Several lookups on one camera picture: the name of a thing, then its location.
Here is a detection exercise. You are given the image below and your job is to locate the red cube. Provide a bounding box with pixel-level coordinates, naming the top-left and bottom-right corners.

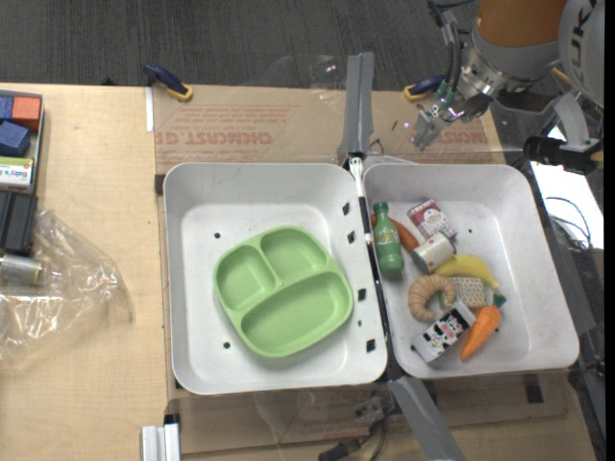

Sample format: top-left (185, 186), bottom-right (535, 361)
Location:
top-left (11, 94), bottom-right (44, 133)

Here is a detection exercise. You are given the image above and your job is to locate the green bottle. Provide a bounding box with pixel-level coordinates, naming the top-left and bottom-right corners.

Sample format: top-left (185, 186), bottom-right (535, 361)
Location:
top-left (372, 201), bottom-right (406, 275)

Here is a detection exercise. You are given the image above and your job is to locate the large blue cube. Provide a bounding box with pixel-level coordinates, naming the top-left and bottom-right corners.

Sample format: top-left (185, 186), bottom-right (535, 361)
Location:
top-left (0, 119), bottom-right (32, 158)

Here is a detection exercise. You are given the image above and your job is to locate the white plastic tray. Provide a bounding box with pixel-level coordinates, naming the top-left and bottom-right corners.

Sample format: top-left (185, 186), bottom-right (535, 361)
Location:
top-left (360, 162), bottom-right (581, 380)
top-left (161, 161), bottom-right (390, 397)

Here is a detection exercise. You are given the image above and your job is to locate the cow print carton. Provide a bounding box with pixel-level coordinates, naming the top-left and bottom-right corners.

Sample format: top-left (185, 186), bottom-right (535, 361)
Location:
top-left (410, 300), bottom-right (478, 365)

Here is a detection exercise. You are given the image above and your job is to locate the white open box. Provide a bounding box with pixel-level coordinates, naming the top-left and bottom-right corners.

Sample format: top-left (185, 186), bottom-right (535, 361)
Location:
top-left (0, 88), bottom-right (47, 196)

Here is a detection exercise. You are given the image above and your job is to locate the clear plastic bag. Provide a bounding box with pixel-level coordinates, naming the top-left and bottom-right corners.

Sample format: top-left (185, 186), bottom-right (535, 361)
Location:
top-left (0, 207), bottom-right (136, 362)

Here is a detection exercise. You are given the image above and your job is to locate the black rectangular case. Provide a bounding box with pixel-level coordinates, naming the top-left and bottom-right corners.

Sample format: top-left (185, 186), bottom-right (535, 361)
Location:
top-left (0, 190), bottom-right (39, 255)

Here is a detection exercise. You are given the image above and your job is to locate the red and white carton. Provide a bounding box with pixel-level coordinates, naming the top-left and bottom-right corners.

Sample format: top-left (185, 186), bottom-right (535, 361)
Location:
top-left (406, 198), bottom-right (458, 241)

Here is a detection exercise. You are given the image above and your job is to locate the beige croissant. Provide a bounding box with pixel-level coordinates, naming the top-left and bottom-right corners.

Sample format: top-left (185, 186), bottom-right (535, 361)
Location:
top-left (407, 274), bottom-right (458, 323)

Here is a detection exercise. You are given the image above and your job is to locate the white and green packet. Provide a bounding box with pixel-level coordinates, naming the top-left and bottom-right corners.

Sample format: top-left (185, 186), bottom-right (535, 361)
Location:
top-left (0, 156), bottom-right (36, 189)

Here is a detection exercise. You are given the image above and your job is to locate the orange carrot with green top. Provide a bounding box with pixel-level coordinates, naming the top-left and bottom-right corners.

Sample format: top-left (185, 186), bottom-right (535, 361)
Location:
top-left (459, 293), bottom-right (508, 362)

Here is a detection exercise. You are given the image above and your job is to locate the brown cardboard board red print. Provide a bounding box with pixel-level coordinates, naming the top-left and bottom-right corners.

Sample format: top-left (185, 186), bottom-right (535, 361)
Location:
top-left (152, 83), bottom-right (569, 456)

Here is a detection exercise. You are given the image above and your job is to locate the green divided plate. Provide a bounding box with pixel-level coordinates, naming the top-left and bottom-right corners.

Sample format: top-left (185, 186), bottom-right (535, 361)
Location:
top-left (212, 225), bottom-right (356, 360)

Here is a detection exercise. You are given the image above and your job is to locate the silver metal can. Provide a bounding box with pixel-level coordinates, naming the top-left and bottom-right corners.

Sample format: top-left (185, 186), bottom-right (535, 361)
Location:
top-left (0, 253), bottom-right (45, 287)

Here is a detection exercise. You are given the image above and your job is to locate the small white can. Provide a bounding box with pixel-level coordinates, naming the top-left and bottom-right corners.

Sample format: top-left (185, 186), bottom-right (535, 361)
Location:
top-left (412, 231), bottom-right (457, 275)

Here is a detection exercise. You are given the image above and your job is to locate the black cylinder on white bracket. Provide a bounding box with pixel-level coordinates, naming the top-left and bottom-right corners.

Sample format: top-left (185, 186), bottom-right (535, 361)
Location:
top-left (522, 92), bottom-right (603, 176)

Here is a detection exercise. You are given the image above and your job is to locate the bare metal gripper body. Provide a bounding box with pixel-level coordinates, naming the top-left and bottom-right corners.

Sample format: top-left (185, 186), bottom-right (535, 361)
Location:
top-left (430, 61), bottom-right (529, 124)

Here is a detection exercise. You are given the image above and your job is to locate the pale square biscuit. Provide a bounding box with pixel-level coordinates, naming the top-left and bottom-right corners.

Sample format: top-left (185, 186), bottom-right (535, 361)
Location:
top-left (450, 276), bottom-right (488, 310)

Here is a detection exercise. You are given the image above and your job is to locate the yellow banana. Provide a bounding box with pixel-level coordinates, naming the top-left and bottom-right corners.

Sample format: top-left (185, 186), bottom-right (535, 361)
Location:
top-left (431, 254), bottom-right (501, 291)

